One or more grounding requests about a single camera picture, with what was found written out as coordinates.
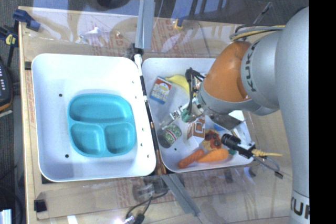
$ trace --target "blue divided plate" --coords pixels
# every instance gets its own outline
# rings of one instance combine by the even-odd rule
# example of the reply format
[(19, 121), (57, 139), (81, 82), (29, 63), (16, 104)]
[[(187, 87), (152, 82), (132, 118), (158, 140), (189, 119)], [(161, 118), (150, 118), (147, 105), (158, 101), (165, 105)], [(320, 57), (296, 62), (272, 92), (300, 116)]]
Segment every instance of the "blue divided plate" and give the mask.
[(70, 101), (68, 131), (74, 149), (89, 157), (126, 154), (137, 137), (130, 104), (104, 93), (80, 94)]

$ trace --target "clamp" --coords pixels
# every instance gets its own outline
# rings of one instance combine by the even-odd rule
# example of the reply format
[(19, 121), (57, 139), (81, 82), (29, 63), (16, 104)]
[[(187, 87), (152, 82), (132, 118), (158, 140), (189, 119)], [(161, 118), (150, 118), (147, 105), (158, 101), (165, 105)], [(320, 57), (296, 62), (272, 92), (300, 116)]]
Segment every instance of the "clamp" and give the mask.
[(27, 23), (26, 27), (30, 30), (38, 32), (41, 24), (35, 21), (25, 10), (16, 9), (13, 13), (13, 19), (15, 20), (14, 26), (9, 27), (4, 25), (0, 27), (0, 39), (5, 44), (9, 45), (9, 55), (7, 61), (7, 67), (11, 67), (14, 48), (18, 48), (18, 22)]

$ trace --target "small box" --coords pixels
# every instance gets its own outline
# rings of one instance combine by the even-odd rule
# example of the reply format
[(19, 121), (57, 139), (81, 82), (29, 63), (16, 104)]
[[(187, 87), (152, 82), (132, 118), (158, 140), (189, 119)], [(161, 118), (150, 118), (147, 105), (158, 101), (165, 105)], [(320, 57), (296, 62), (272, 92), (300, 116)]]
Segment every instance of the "small box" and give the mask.
[(187, 139), (194, 139), (198, 144), (204, 140), (205, 137), (205, 116), (198, 117), (194, 122), (188, 126)]
[(172, 84), (161, 77), (157, 77), (150, 98), (164, 104), (167, 101)]

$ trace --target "white tray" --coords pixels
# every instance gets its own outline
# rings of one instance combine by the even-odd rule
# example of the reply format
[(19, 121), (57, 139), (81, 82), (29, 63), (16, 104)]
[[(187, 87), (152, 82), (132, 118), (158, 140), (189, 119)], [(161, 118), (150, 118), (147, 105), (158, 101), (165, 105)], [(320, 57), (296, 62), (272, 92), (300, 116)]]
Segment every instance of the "white tray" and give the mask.
[[(139, 71), (127, 58), (41, 54), (32, 63), (38, 159), (55, 182), (146, 176), (156, 159)], [(70, 100), (82, 93), (109, 93), (132, 107), (136, 143), (120, 156), (88, 157), (72, 146), (67, 126)]]
[[(162, 78), (171, 77), (176, 74), (184, 76), (185, 71), (189, 67), (200, 73), (207, 73), (214, 61), (215, 59), (208, 58), (149, 58), (145, 60), (142, 65), (142, 72), (147, 95), (150, 95), (158, 76)], [(151, 98), (148, 98), (148, 100), (153, 122), (155, 128), (157, 129), (159, 127), (159, 123), (164, 119), (164, 117), (176, 110), (180, 105), (188, 103), (189, 95), (181, 86), (173, 84), (167, 101), (164, 104), (161, 104)], [(234, 111), (230, 113), (230, 115), (238, 118), (241, 121), (244, 120), (242, 111)], [(170, 148), (164, 148), (159, 145), (162, 161), (164, 165), (172, 172), (181, 173), (196, 170), (247, 165), (253, 161), (253, 158), (246, 159), (236, 153), (234, 155), (229, 155), (229, 157), (223, 161), (211, 163), (194, 162), (187, 168), (180, 169), (177, 166), (179, 160), (190, 155), (198, 145), (195, 145), (195, 143), (191, 142), (192, 140), (187, 139), (187, 123), (184, 123), (181, 119), (179, 119), (175, 122), (175, 124), (180, 127), (183, 133), (182, 136), (178, 138)], [(209, 117), (206, 117), (205, 127), (206, 129), (214, 129), (214, 123)], [(240, 124), (239, 128), (234, 130), (238, 136), (245, 137), (246, 139), (250, 140), (250, 134), (245, 122)], [(223, 135), (225, 132), (230, 133), (228, 130), (223, 130), (220, 131), (219, 134)]]

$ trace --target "black clip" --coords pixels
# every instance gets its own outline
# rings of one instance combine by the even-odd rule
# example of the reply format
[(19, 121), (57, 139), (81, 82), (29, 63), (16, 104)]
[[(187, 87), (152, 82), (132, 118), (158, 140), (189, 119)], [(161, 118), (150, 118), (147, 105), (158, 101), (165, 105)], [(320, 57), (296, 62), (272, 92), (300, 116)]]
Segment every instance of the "black clip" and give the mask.
[(35, 21), (25, 10), (17, 8), (13, 13), (15, 19), (14, 26), (0, 27), (0, 39), (2, 39), (7, 45), (10, 45), (9, 55), (7, 61), (7, 67), (11, 67), (14, 48), (18, 48), (18, 22), (27, 23), (27, 28), (33, 31), (38, 31), (41, 24)]
[(36, 212), (43, 212), (47, 211), (46, 201), (43, 199), (41, 200), (34, 200), (34, 211)]

